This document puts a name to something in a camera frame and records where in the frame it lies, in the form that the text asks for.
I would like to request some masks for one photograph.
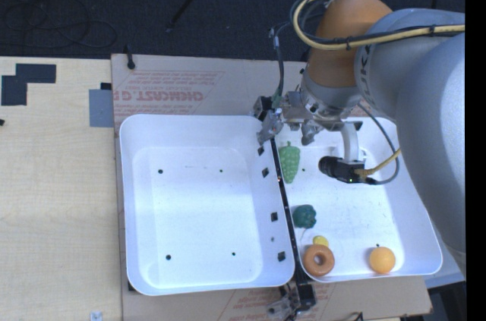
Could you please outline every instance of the orange fruit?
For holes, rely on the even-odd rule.
[[[370,253],[369,262],[374,271],[386,274],[395,266],[395,254],[388,247],[376,247]]]

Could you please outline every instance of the white container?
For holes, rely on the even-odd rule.
[[[358,142],[373,168],[391,155],[370,118]],[[396,127],[380,119],[398,147]],[[128,279],[145,295],[284,285],[293,277],[286,211],[270,142],[259,152],[261,123],[251,116],[134,115],[120,128]],[[295,228],[299,257],[315,235],[329,241],[336,264],[318,282],[428,275],[442,253],[404,163],[389,184],[346,184],[322,174],[322,156],[342,156],[339,132],[309,146],[285,126],[278,147],[301,150],[299,173],[285,184],[291,211],[311,204],[313,228]],[[388,178],[394,163],[374,174]],[[391,273],[368,265],[377,244],[396,255]]]
[[[120,128],[128,279],[146,295],[280,286],[295,260],[270,142],[249,116]]]

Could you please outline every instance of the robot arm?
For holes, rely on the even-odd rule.
[[[327,129],[341,131],[352,146],[346,118],[364,98],[375,115],[396,124],[415,188],[465,276],[465,15],[392,11],[379,0],[326,0],[311,36],[299,15],[316,1],[301,0],[292,11],[295,32],[311,47],[300,90],[286,93],[278,106],[257,101],[255,115],[263,121],[258,140],[287,123],[301,130],[303,145]],[[346,151],[341,165],[358,174],[363,166],[353,152]]]

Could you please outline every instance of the light wood surface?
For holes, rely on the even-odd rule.
[[[57,77],[0,106],[0,320],[120,320],[113,129],[89,118],[110,61],[0,58],[0,75],[16,63],[56,64]]]

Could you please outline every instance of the lemon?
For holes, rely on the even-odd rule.
[[[395,266],[395,254],[388,247],[376,247],[370,253],[369,262],[374,271],[386,274]]]
[[[312,244],[322,244],[325,245],[326,247],[329,247],[329,241],[324,236],[314,236],[312,239]]]

